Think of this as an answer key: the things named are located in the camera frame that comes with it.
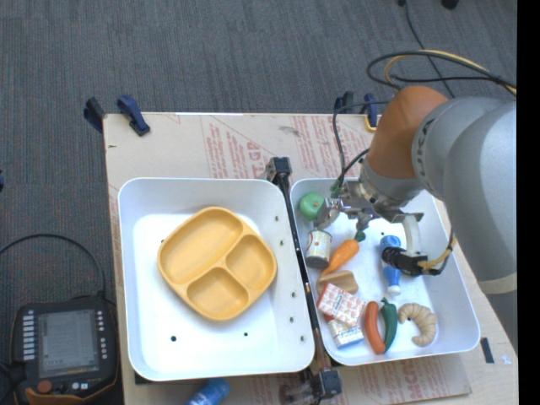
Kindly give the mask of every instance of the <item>toy carrot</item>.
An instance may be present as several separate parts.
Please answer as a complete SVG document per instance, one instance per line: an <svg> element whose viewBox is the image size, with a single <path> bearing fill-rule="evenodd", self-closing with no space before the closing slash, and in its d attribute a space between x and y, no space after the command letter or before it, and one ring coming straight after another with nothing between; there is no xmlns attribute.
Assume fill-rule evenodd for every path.
<svg viewBox="0 0 540 405"><path fill-rule="evenodd" d="M363 231L358 231L353 239L346 239L330 256L328 267L321 272L321 278L327 274L333 273L341 266L350 261L359 251L359 242L365 239Z"/></svg>

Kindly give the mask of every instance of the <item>gray carpet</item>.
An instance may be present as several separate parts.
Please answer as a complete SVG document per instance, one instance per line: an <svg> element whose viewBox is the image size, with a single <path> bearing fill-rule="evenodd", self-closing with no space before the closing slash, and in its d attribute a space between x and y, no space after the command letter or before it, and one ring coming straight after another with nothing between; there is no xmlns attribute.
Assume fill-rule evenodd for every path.
<svg viewBox="0 0 540 405"><path fill-rule="evenodd" d="M131 95L142 111L332 112L353 91L389 100L367 77L387 53L448 51L516 82L517 0L0 0L0 246L37 232L78 240L114 299L102 136L83 118ZM445 76L472 75L436 61ZM434 78L424 57L401 74ZM485 81L431 84L445 95L509 99ZM16 310L92 294L88 255L35 238L0 256L0 361ZM0 397L8 382L0 375ZM11 404L7 399L2 405ZM98 403L122 403L122 389Z"/></svg>

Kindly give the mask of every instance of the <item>butter package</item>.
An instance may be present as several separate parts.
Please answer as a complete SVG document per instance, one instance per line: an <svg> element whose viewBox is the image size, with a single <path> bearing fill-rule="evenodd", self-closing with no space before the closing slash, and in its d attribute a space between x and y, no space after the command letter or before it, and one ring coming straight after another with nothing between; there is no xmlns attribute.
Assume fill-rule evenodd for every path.
<svg viewBox="0 0 540 405"><path fill-rule="evenodd" d="M359 323L365 302L333 283L327 283L316 306L323 314L334 317L346 326L354 327Z"/></svg>
<svg viewBox="0 0 540 405"><path fill-rule="evenodd" d="M332 334L332 339L338 348L361 342L364 339L364 334L360 328L360 322L354 327L349 327L335 318L332 318L331 320L327 319L327 322L330 333Z"/></svg>

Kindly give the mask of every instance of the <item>yellow cable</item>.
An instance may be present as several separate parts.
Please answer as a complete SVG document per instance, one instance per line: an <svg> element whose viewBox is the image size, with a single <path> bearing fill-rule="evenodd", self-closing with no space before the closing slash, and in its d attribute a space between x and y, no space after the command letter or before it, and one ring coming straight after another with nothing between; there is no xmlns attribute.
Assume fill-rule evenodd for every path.
<svg viewBox="0 0 540 405"><path fill-rule="evenodd" d="M435 267L437 264L444 261L446 257L450 255L450 253L454 250L454 245L456 244L456 241L456 237L452 237L445 251L442 252L442 254L438 258L431 261L418 261L418 266L421 267L424 271Z"/></svg>
<svg viewBox="0 0 540 405"><path fill-rule="evenodd" d="M453 60L457 60L457 61L461 61L461 62L465 62L467 64L470 64L470 65L473 65L475 66L476 68L479 68L479 69L482 69L486 72L489 72L488 69L486 69L485 67L483 66L480 66L479 64L471 61L471 60L468 60L464 57L460 57L456 54L452 54L450 52L446 52L446 51L438 51L438 50L418 50L418 52L422 53L422 54L425 54L426 56L429 56L430 54L439 54L441 56L446 56L446 57L449 57ZM408 55L408 54L403 54L402 56L396 56L396 57L393 57L386 65L385 65L385 68L383 70L383 75L384 75L384 78L385 80L391 84L394 89L397 89L396 85L392 82L392 79L390 78L389 76L389 71L390 71L390 68L398 61L402 60L403 58L405 57L411 57L411 56L415 56L416 54L413 54L413 55ZM517 96L517 89L514 88L514 87L511 87L509 86L508 84L504 84L504 86L514 95L514 96Z"/></svg>

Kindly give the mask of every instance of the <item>orange carrot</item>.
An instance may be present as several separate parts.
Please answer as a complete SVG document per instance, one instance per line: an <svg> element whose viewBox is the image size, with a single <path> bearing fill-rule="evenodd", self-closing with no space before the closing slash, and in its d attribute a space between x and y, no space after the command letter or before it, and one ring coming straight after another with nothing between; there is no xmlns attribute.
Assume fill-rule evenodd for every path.
<svg viewBox="0 0 540 405"><path fill-rule="evenodd" d="M377 316L379 315L379 304L376 301L370 301L365 307L364 329L368 342L375 351L375 354L383 354L386 351L386 345L382 340L377 326Z"/></svg>
<svg viewBox="0 0 540 405"><path fill-rule="evenodd" d="M365 234L358 231L353 239L346 239L330 256L328 267L321 272L321 278L327 274L334 273L341 266L350 261L359 251L359 241L365 239Z"/></svg>

